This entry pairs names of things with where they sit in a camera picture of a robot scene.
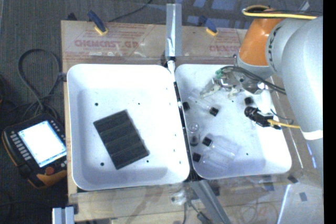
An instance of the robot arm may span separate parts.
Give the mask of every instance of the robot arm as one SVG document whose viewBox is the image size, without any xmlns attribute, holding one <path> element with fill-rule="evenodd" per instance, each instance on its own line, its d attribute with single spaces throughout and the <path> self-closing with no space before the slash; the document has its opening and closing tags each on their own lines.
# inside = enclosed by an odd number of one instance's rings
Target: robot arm
<svg viewBox="0 0 336 224">
<path fill-rule="evenodd" d="M 237 65 L 264 79 L 273 73 L 282 78 L 323 185 L 322 53 L 322 16 L 312 20 L 255 19 L 246 33 Z M 240 81 L 245 90 L 258 92 L 256 79 L 245 76 Z"/>
</svg>

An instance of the white screen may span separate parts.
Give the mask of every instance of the white screen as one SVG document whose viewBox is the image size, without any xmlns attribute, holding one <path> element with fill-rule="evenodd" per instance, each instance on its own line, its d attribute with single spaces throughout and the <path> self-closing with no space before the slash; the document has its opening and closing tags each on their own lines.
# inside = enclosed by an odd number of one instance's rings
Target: white screen
<svg viewBox="0 0 336 224">
<path fill-rule="evenodd" d="M 67 154 L 65 145 L 48 121 L 24 129 L 18 134 L 39 167 L 43 167 Z"/>
</svg>

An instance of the red button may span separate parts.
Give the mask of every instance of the red button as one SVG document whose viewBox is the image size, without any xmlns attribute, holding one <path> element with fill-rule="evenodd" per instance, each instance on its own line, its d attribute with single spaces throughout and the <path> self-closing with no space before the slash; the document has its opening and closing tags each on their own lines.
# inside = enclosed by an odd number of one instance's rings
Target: red button
<svg viewBox="0 0 336 224">
<path fill-rule="evenodd" d="M 55 169 L 54 169 L 53 167 L 48 166 L 48 167 L 46 168 L 46 175 L 47 175 L 47 176 L 51 176 L 54 172 L 55 172 Z"/>
</svg>

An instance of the blue clip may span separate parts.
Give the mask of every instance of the blue clip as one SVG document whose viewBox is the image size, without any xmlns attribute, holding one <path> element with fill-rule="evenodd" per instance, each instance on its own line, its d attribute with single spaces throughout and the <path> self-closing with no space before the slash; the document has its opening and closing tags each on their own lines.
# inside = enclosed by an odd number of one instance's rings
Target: blue clip
<svg viewBox="0 0 336 224">
<path fill-rule="evenodd" d="M 201 15 L 199 18 L 198 18 L 198 25 L 202 25 L 204 24 L 207 28 L 207 32 L 213 36 L 216 36 L 218 34 L 218 30 L 215 26 L 215 24 L 210 21 L 207 17 L 205 17 L 204 15 Z"/>
<path fill-rule="evenodd" d="M 92 10 L 88 12 L 89 18 L 95 23 L 95 30 L 100 34 L 100 35 L 106 35 L 108 32 L 108 29 L 105 27 L 104 23 L 101 21 L 101 19 L 97 16 L 96 13 L 94 13 Z"/>
</svg>

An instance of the yellow clip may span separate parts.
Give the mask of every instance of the yellow clip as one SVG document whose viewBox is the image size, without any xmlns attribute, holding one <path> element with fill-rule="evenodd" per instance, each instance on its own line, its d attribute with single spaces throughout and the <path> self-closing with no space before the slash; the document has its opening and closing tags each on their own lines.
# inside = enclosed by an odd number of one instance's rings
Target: yellow clip
<svg viewBox="0 0 336 224">
<path fill-rule="evenodd" d="M 213 32 L 209 28 L 207 28 L 206 31 L 212 36 L 217 36 L 218 35 L 218 30 L 217 30 L 217 32 Z"/>
<path fill-rule="evenodd" d="M 97 26 L 95 26 L 94 28 L 95 28 L 95 30 L 96 30 L 101 36 L 106 35 L 107 32 L 109 31 L 107 28 L 105 28 L 105 29 L 106 29 L 105 32 L 102 32 Z"/>
</svg>

